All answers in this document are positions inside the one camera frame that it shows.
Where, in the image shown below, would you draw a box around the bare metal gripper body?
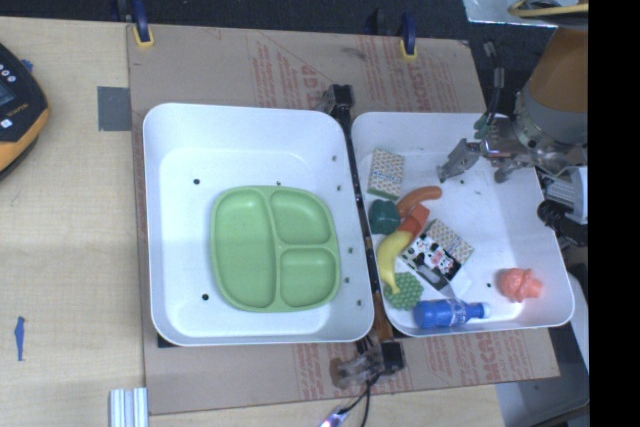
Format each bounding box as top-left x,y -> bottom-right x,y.
478,115 -> 589,177

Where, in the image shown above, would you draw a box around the orange sausage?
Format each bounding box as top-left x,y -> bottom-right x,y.
395,185 -> 444,217

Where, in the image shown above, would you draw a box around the white plastic tray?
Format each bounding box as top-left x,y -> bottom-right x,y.
142,102 -> 376,348
349,111 -> 577,339

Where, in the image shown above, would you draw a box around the small patterned carton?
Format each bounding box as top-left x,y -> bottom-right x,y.
366,148 -> 407,202

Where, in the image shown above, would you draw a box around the green bell pepper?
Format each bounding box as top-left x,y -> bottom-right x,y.
368,198 -> 402,236

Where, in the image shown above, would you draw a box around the cow print milk carton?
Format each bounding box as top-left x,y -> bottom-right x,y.
399,217 -> 476,292

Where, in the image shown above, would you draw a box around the yellow banana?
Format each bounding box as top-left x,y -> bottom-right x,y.
375,229 -> 414,296

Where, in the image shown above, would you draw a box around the salmon pink toy food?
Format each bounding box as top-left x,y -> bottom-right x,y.
495,266 -> 544,304

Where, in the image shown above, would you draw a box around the green grapes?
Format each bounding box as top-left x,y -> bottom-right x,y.
382,270 -> 426,312

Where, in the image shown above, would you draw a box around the blue bottle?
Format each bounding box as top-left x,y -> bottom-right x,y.
411,297 -> 493,331

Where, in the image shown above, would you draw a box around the green divided plate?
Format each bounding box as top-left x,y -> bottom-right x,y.
209,184 -> 343,315

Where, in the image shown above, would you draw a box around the brown cardboard board red print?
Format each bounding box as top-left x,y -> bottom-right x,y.
125,23 -> 562,417

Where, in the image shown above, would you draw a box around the black cylinder on white bracket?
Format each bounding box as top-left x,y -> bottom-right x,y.
536,164 -> 590,247

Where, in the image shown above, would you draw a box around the black block with thin wires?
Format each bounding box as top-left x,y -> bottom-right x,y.
318,83 -> 356,117
330,338 -> 406,389

